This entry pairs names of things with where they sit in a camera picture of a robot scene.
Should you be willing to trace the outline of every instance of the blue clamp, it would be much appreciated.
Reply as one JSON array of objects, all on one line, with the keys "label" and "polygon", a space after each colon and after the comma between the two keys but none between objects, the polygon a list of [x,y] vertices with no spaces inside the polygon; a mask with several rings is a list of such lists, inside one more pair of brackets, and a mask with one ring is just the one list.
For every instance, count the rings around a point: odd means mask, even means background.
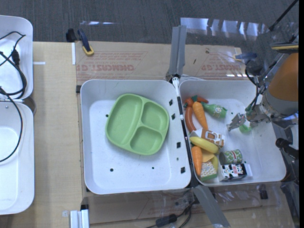
[{"label": "blue clamp", "polygon": [[84,31],[82,29],[79,29],[77,31],[79,37],[80,37],[80,40],[82,41],[82,49],[84,50],[85,54],[87,56],[91,56],[94,54],[94,50],[93,48],[91,47],[91,45],[89,44],[87,38],[86,38],[86,34],[84,33]]}]

